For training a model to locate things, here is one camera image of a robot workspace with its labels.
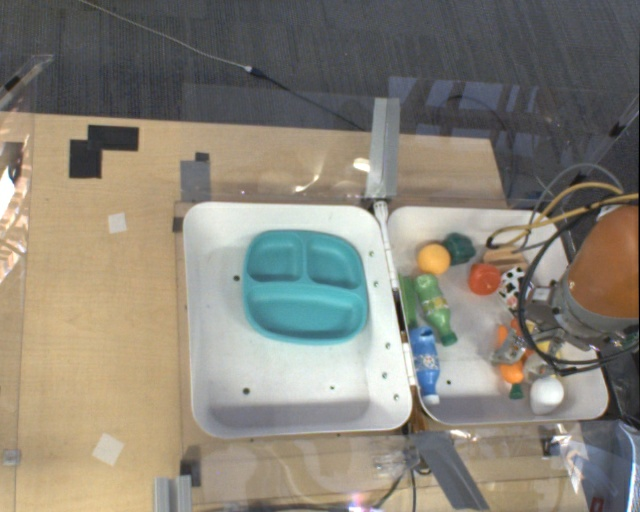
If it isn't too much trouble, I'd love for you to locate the yellow orange ball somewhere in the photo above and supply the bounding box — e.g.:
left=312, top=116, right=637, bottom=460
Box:
left=417, top=243, right=452, bottom=276

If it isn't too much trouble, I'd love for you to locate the white plastic tray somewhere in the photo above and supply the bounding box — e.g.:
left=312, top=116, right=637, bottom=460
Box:
left=387, top=205, right=611, bottom=428
left=182, top=201, right=414, bottom=440

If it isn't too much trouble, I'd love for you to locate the white egg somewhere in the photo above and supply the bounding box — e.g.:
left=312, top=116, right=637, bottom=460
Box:
left=529, top=375, right=566, bottom=416

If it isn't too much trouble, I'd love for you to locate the dark green broccoli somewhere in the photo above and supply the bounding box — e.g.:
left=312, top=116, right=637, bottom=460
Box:
left=441, top=232, right=477, bottom=267

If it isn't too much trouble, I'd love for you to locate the green plastic bottle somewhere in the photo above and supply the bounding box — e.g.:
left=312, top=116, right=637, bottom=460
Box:
left=413, top=273, right=459, bottom=348

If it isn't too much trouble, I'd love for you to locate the teal divided plate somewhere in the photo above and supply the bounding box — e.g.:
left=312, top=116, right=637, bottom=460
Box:
left=242, top=229, right=371, bottom=346

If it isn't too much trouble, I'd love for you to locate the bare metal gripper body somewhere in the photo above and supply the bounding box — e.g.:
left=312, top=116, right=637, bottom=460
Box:
left=521, top=298, right=571, bottom=353

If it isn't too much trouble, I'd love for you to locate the blue plastic bottle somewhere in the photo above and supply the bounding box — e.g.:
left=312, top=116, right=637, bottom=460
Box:
left=408, top=326, right=442, bottom=406

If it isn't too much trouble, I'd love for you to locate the orange carrot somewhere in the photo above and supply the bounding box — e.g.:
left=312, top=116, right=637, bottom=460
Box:
left=496, top=323, right=525, bottom=401

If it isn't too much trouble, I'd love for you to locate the tan bread slice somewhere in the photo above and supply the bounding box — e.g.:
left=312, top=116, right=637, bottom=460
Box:
left=481, top=246, right=530, bottom=274

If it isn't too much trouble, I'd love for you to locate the red tomato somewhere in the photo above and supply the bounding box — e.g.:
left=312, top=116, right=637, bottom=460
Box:
left=467, top=262, right=503, bottom=297

